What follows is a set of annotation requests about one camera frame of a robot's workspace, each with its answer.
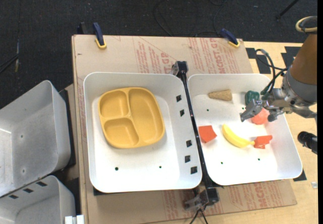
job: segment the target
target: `hole in bin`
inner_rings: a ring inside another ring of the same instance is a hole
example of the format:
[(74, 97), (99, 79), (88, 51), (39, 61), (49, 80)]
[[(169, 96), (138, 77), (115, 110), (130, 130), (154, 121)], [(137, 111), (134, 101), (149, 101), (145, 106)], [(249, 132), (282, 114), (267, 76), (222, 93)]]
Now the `hole in bin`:
[(190, 162), (190, 161), (191, 161), (191, 156), (190, 155), (185, 156), (185, 163)]
[(24, 191), (26, 192), (26, 193), (32, 193), (34, 190), (31, 190), (31, 189), (29, 189), (29, 188), (26, 188), (26, 189), (24, 189)]
[(197, 172), (197, 166), (191, 167), (191, 174), (195, 174)]
[(37, 182), (36, 184), (37, 184), (37, 185), (39, 185), (39, 186), (43, 186), (43, 187), (44, 187), (44, 186), (47, 186), (47, 184), (45, 184), (45, 183), (43, 183), (43, 182), (41, 182), (41, 181)]
[(9, 197), (10, 197), (10, 198), (12, 198), (12, 199), (17, 199), (17, 198), (19, 198), (17, 195), (14, 195), (14, 194), (9, 195)]
[(189, 146), (192, 146), (192, 141), (191, 140), (186, 141), (186, 147), (189, 147)]

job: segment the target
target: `orange object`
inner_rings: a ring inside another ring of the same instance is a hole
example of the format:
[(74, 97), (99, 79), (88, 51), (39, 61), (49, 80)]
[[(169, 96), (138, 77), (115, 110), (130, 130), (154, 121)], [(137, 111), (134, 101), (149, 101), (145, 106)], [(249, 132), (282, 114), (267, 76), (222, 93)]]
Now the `orange object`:
[(263, 125), (268, 122), (267, 117), (269, 116), (269, 112), (262, 108), (261, 111), (251, 118), (251, 121), (256, 125)]
[(217, 136), (212, 128), (212, 125), (199, 126), (198, 132), (200, 134), (201, 140), (205, 143), (215, 139)]
[(254, 140), (254, 146), (257, 149), (265, 149), (265, 145), (269, 144), (269, 141), (273, 138), (272, 135), (264, 135), (264, 136), (258, 136)]

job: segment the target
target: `blue clamp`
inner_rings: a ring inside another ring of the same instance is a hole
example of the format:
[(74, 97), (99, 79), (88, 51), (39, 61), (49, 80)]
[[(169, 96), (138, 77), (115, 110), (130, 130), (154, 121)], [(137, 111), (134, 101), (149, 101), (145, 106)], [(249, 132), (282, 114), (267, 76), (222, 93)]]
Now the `blue clamp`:
[(99, 24), (97, 22), (94, 22), (93, 23), (93, 29), (94, 29), (94, 32), (95, 32), (95, 35), (96, 35), (96, 39), (95, 39), (95, 42), (97, 44), (97, 46), (100, 48), (100, 49), (105, 49), (106, 48), (106, 43), (103, 39), (103, 34), (102, 34), (102, 30), (99, 26)]
[(236, 37), (230, 31), (223, 28), (223, 29), (221, 29), (219, 34), (220, 34), (221, 37), (226, 38), (228, 40), (228, 43), (231, 46), (233, 46), (235, 48), (238, 48), (240, 46), (240, 43), (238, 42)]

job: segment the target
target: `cardboard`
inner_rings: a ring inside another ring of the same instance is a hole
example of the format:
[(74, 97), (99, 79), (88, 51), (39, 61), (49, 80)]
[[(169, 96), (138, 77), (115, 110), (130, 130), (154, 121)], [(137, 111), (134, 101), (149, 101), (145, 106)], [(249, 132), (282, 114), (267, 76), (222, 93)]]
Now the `cardboard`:
[[(193, 198), (191, 190), (94, 194), (88, 172), (83, 80), (91, 72), (169, 73), (175, 61), (187, 62), (188, 75), (252, 73), (244, 42), (241, 40), (240, 47), (234, 48), (221, 38), (104, 36), (104, 39), (107, 48), (102, 50), (97, 47), (94, 35), (72, 37), (80, 198), (85, 222), (140, 224), (174, 220), (174, 223), (188, 223), (182, 219), (192, 218), (194, 212), (186, 211), (183, 202)], [(209, 223), (224, 213), (227, 219), (243, 223), (249, 217), (230, 213), (256, 209), (260, 213), (254, 213), (254, 218), (264, 222), (261, 209), (297, 204), (290, 180), (220, 187), (218, 193), (220, 202), (207, 207), (204, 213), (209, 216)]]

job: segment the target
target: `table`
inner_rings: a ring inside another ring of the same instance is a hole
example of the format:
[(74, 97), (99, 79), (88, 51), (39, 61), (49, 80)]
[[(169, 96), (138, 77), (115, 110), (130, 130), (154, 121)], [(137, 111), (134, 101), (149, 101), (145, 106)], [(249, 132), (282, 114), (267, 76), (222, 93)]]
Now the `table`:
[[(270, 53), (275, 66), (284, 67), (283, 59), (287, 62), (290, 60), (290, 57), (286, 56), (288, 53), (285, 47), (295, 52), (301, 46), (299, 43), (240, 40), (240, 47), (232, 48), (221, 38), (104, 36), (107, 50), (100, 50), (94, 39), (93, 35), (72, 36), (80, 200), (82, 214), (89, 224), (117, 222), (180, 224), (189, 223), (191, 215), (188, 214), (184, 219), (176, 219), (180, 214), (176, 215), (174, 212), (171, 212), (173, 215), (161, 216), (158, 199), (165, 200), (166, 193), (160, 191), (113, 194), (108, 195), (108, 199), (105, 195), (93, 195), (93, 187), (88, 177), (84, 108), (80, 106), (83, 103), (82, 83), (88, 73), (95, 71), (169, 73), (175, 61), (187, 61), (190, 74), (259, 73), (258, 65), (252, 58), (253, 48), (265, 49)], [(280, 84), (281, 80), (278, 79), (276, 87)], [(290, 185), (295, 194), (295, 198), (290, 198), (291, 202), (287, 202), (287, 205), (291, 206), (208, 215), (206, 217), (208, 223), (318, 223), (318, 189), (315, 188), (315, 183), (312, 184), (317, 182), (317, 155), (297, 141), (297, 135), (301, 131), (316, 134), (316, 124), (314, 120), (305, 120), (295, 114), (286, 115), (286, 119), (307, 177), (307, 180), (303, 181), (282, 181), (287, 184), (287, 188)], [(145, 201), (144, 215), (132, 201), (129, 201), (129, 198), (134, 199), (134, 196), (136, 202)], [(195, 222), (204, 223), (203, 219), (197, 219)]]

